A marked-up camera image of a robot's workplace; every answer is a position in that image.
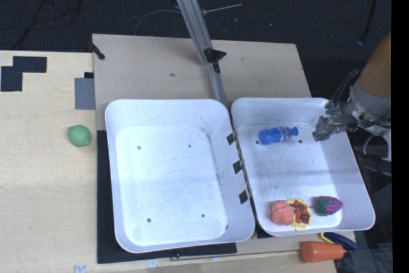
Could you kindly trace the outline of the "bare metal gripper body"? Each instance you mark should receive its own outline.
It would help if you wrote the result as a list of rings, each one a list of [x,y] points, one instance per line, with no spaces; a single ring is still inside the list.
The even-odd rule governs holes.
[[[328,120],[336,132],[355,132],[358,128],[373,135],[384,135],[391,128],[390,118],[384,118],[360,103],[339,102],[328,107]]]

